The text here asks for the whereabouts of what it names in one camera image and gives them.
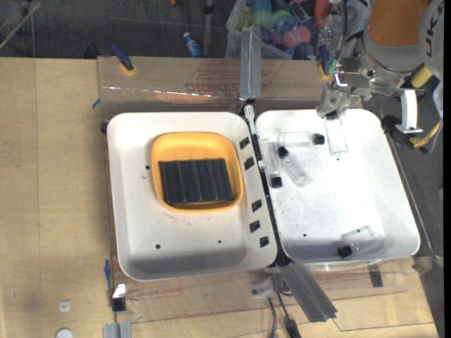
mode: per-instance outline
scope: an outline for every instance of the plastic container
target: plastic container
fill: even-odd
[[[241,47],[241,31],[239,31],[236,26],[238,19],[240,17],[240,12],[246,6],[248,0],[237,0],[235,6],[233,7],[232,13],[227,20],[226,27],[228,29],[227,36],[227,50],[226,58],[239,58],[240,57],[240,47]],[[347,36],[354,34],[360,30],[363,30],[366,26],[366,22],[369,17],[369,12],[362,12],[362,3],[356,0],[350,0],[348,6],[353,6],[356,8],[358,14],[352,23],[348,26]],[[261,46],[261,57],[266,59],[284,59],[291,60],[292,56],[285,53],[284,51],[275,48],[270,44],[262,44]]]
[[[172,132],[161,134],[153,142],[150,156],[156,198],[162,206],[170,211],[185,214],[226,211],[238,205],[243,198],[244,187],[242,183],[240,161],[233,144],[221,134],[212,132]],[[166,170],[168,173],[166,174],[160,163],[205,161],[217,158],[225,161],[225,173],[230,180],[232,199],[226,199],[225,201],[212,200],[208,202],[196,201],[191,204],[187,204],[186,202],[182,203],[182,201],[174,201],[173,203],[168,202],[166,189],[179,189],[180,187],[171,187],[170,185],[165,186],[164,177],[169,177],[172,175],[171,173],[179,176],[184,175],[185,177],[189,174],[184,174],[180,171],[171,172],[173,169],[172,167],[169,167]],[[181,170],[189,170],[189,168],[186,168],[185,166],[184,168],[181,168]],[[191,189],[191,192],[181,193],[182,195],[190,195],[189,193],[193,193],[197,189],[200,189],[200,187]]]
[[[261,152],[265,160],[266,179],[272,188],[282,187],[280,177],[280,161],[277,155],[277,144],[275,140],[263,139],[260,142]]]
[[[277,134],[277,145],[285,148],[309,148],[314,145],[324,145],[325,137],[322,134],[310,132],[283,132]]]
[[[193,133],[216,137],[180,136]],[[163,137],[174,134],[178,138],[166,140],[166,145]],[[241,149],[243,138],[252,139],[247,123],[226,112],[120,113],[110,120],[111,194],[118,260],[125,274],[135,280],[159,280],[261,270],[274,262],[277,244],[259,166],[241,169],[250,158],[257,161],[252,144]],[[154,147],[157,139],[163,139],[163,144]],[[154,187],[158,170],[148,170],[147,165],[166,159],[185,160],[182,155],[203,158],[205,154],[223,155],[231,165],[234,163],[229,158],[237,159],[235,176],[241,175],[237,183],[242,186],[238,194],[243,199],[228,208],[215,208],[213,213],[202,209],[187,214],[186,209],[174,211],[164,206]],[[252,204],[257,201],[260,205],[255,209]],[[259,226],[253,232],[250,224],[255,221]]]
[[[330,155],[340,158],[348,152],[343,123],[338,116],[326,118],[324,123]]]
[[[296,155],[290,154],[284,146],[278,148],[277,152],[283,171],[287,173],[297,187],[303,188],[312,181],[311,176],[302,167],[302,163]]]
[[[204,54],[202,53],[202,50],[200,49],[200,46],[198,45],[196,40],[191,37],[191,34],[189,32],[186,32],[183,37],[186,40],[186,47],[188,48],[191,56],[193,58],[202,58]]]
[[[372,230],[368,225],[344,233],[341,241],[342,246],[338,248],[338,255],[341,258],[375,253],[385,245],[383,233]]]
[[[261,29],[244,28],[241,34],[240,100],[261,96]]]
[[[324,45],[327,48],[328,52],[336,51],[338,48],[340,35],[342,35],[343,32],[343,23],[341,16],[329,15],[326,18],[317,19],[317,21],[319,30],[316,48],[319,49],[321,45]]]

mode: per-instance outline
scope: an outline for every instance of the transparent plastic wall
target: transparent plastic wall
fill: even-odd
[[[116,57],[99,58],[99,93],[104,122],[118,113],[144,111],[230,111],[242,102],[240,62],[222,59],[133,57],[133,75],[125,74]],[[174,75],[169,74],[177,65]]]
[[[33,13],[40,3],[0,1],[0,56],[34,57]]]

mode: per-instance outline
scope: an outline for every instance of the clear plastic object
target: clear plastic object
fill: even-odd
[[[27,22],[41,3],[0,1],[0,50]]]
[[[240,99],[261,97],[261,30],[243,28],[241,39]]]
[[[121,113],[167,111],[230,111],[239,113],[237,77],[227,77],[233,66],[225,59],[148,58],[131,56],[137,69],[132,77],[118,67],[116,56],[97,59],[102,123]],[[206,71],[224,70],[222,73]]]
[[[284,132],[277,134],[277,145],[285,148],[309,148],[314,145],[323,145],[324,135],[310,132]]]
[[[327,117],[324,123],[330,155],[339,158],[348,152],[345,131],[340,117]]]
[[[278,149],[283,171],[291,178],[297,187],[303,188],[312,181],[311,176],[302,167],[301,161],[284,147]]]
[[[280,188],[282,187],[282,178],[280,177],[280,162],[277,157],[277,144],[274,140],[263,139],[260,145],[269,185],[272,188]]]
[[[365,225],[341,236],[342,246],[338,248],[338,255],[342,258],[347,256],[361,256],[366,253],[374,253],[384,246],[384,236],[380,232],[372,230]]]

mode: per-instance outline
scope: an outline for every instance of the floor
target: floor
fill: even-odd
[[[183,33],[190,31],[203,45],[205,0],[35,0],[41,6],[23,29],[0,51],[0,56],[83,58],[89,45],[110,55],[109,42],[119,43],[132,56],[190,56]],[[211,57],[224,56],[226,21],[236,0],[215,0],[211,29]],[[420,100],[419,125],[429,130],[438,120],[430,99],[436,81]],[[400,114],[395,99],[373,101],[369,108],[381,115]],[[400,171],[416,216],[422,245],[418,257],[433,257],[432,268],[421,275],[441,337],[444,337],[443,295],[443,134],[432,154],[394,146]]]

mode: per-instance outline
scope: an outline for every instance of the metal bracket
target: metal bracket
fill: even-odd
[[[415,90],[404,90],[401,95],[401,109],[401,125],[396,125],[396,128],[404,134],[417,134],[423,132],[423,129],[416,126],[418,104],[416,101]]]
[[[303,264],[291,263],[280,267],[280,271],[283,281],[310,322],[336,318],[337,309]]]
[[[132,325],[130,322],[122,322],[120,325],[116,323],[105,323],[103,338],[132,338]]]
[[[321,118],[324,118],[334,111],[336,111],[339,116],[342,116],[346,109],[355,105],[360,99],[360,95],[350,94],[348,91],[340,89],[334,89],[329,83],[326,83],[323,86],[321,105],[316,108],[316,112]]]
[[[271,276],[267,277],[265,280],[260,283],[254,284],[251,289],[253,298],[261,298],[267,299],[269,296],[274,293],[273,281],[271,280]]]
[[[336,66],[335,78],[340,87],[363,87],[369,89],[369,81],[362,75],[357,61],[344,58]]]

